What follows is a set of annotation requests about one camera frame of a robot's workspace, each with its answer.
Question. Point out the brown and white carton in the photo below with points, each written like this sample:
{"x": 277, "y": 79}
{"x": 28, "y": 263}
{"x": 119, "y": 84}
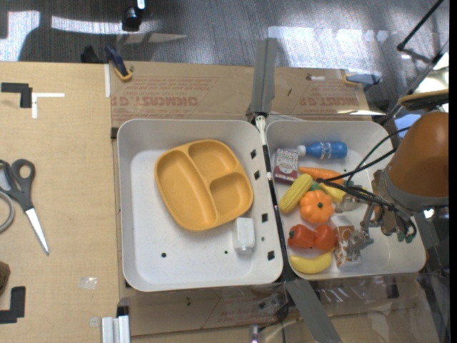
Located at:
{"x": 342, "y": 252}

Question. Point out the orange pumpkin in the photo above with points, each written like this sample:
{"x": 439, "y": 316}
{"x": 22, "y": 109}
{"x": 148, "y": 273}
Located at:
{"x": 316, "y": 207}

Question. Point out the pink and white carton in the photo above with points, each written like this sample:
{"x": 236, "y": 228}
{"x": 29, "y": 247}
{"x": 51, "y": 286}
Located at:
{"x": 285, "y": 168}

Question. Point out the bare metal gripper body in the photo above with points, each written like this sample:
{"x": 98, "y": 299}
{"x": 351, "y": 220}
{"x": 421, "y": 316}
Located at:
{"x": 391, "y": 218}

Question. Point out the brown cardboard board red print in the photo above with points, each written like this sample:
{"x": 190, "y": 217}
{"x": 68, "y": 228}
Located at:
{"x": 160, "y": 98}

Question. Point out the white plastic tray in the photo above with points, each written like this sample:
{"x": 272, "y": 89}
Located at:
{"x": 178, "y": 256}
{"x": 378, "y": 259}

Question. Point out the orange bell pepper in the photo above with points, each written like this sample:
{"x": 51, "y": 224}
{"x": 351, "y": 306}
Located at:
{"x": 301, "y": 237}
{"x": 325, "y": 237}

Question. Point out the orange divided plate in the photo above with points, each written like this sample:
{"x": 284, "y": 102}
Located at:
{"x": 185, "y": 182}

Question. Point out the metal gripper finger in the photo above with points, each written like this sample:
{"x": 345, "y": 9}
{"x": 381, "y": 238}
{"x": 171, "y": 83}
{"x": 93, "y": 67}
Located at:
{"x": 367, "y": 239}
{"x": 354, "y": 245}

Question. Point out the thin black and white rod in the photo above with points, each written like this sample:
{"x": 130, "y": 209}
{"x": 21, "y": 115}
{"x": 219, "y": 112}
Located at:
{"x": 266, "y": 155}

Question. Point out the orange carrot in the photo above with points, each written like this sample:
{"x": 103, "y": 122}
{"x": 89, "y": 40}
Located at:
{"x": 317, "y": 173}

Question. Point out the yellow corn cob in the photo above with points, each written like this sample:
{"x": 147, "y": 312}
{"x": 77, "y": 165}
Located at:
{"x": 295, "y": 193}

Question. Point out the blue bottle white cap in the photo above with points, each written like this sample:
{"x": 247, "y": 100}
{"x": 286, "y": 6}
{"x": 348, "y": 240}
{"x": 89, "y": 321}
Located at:
{"x": 326, "y": 150}

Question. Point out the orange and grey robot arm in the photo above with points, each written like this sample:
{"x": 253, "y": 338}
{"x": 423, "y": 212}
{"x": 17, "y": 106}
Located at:
{"x": 421, "y": 155}

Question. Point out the yellow banana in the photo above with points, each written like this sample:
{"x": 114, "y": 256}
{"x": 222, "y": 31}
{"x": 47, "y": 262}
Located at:
{"x": 311, "y": 263}

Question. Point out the yellow toy vegetable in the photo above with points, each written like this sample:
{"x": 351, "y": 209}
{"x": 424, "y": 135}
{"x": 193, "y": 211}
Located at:
{"x": 333, "y": 192}

